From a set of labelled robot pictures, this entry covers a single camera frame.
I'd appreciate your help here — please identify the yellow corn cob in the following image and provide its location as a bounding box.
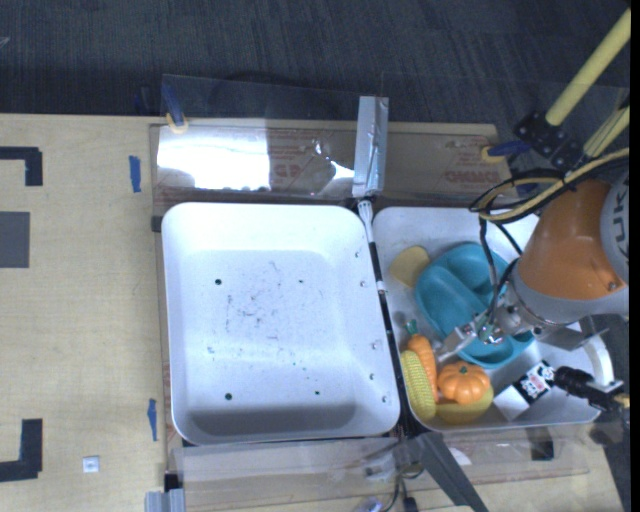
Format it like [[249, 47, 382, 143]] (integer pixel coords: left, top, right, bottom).
[[399, 349, 438, 422]]

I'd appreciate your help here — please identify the yellow round toy fruit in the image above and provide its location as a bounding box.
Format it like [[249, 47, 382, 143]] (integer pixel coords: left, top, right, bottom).
[[434, 383, 496, 427]]

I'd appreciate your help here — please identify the white and black carton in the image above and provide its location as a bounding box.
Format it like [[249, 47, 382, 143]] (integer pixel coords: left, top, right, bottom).
[[491, 359, 557, 422]]

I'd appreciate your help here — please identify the yellow toy slice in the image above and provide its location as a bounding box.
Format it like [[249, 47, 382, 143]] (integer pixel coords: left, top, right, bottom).
[[388, 245, 432, 289]]

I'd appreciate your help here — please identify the white plastic tray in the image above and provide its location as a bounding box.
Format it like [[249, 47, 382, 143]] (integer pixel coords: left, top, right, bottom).
[[160, 200, 403, 447], [371, 205, 604, 434]]

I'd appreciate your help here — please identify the blue divided plate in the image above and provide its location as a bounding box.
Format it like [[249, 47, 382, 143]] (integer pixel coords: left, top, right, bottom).
[[413, 241, 537, 371]]

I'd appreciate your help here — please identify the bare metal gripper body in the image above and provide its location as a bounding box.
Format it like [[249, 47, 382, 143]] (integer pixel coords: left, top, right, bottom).
[[468, 295, 547, 341]]

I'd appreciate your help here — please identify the orange pumpkin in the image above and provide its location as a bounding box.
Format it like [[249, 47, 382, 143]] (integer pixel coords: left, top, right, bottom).
[[436, 360, 492, 406]]

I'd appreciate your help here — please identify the orange carrot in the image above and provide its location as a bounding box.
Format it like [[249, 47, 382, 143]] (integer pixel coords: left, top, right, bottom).
[[404, 319, 441, 402]]

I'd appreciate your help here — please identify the black cylinder on white bracket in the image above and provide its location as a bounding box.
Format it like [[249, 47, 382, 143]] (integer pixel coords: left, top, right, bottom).
[[551, 331, 626, 414]]

